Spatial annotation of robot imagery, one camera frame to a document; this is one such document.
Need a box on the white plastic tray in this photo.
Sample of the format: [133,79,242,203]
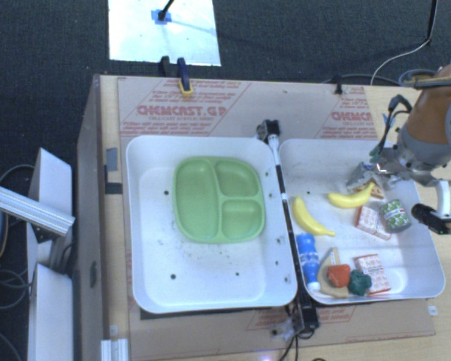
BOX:
[125,134,299,314]
[278,138,446,306]

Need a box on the brown cardboard board red print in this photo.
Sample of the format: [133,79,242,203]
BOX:
[117,76,437,347]

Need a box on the green broccoli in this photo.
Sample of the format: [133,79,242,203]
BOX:
[347,269,374,297]

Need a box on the orange red toy pepper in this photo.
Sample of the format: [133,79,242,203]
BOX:
[326,263,352,289]

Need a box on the red and white carton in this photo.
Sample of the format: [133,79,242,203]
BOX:
[353,253,392,297]
[354,205,393,241]

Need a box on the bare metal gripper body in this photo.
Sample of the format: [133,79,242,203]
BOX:
[371,145,435,186]

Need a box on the yellow banana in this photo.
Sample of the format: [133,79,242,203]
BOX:
[292,195,337,238]
[327,181,377,209]

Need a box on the black cylinder on white bracket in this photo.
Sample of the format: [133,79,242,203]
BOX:
[410,178,451,237]

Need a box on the green can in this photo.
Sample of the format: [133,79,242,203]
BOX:
[378,199,412,234]

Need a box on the black block with thin wires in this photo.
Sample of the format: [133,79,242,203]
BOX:
[256,119,283,141]
[288,300,321,335]

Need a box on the thin black and white rod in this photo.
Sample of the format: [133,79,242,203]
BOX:
[267,135,306,305]

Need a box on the green divided plate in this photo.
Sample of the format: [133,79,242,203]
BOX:
[172,156,266,245]

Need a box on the tan bread slice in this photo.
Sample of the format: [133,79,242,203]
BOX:
[316,247,351,299]

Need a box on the blue and white bottle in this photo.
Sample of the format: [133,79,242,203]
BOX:
[295,232,322,293]

